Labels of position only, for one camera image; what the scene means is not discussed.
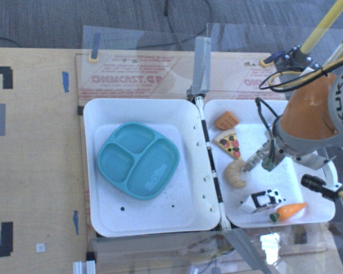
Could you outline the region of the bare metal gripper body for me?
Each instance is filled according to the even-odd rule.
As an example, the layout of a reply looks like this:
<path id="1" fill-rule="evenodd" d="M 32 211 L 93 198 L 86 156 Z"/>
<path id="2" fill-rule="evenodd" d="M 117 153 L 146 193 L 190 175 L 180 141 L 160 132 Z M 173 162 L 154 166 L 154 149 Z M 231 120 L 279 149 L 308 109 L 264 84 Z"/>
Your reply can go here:
<path id="1" fill-rule="evenodd" d="M 285 151 L 271 140 L 267 140 L 256 153 L 262 161 L 266 160 L 274 164 L 280 163 L 286 156 Z"/>

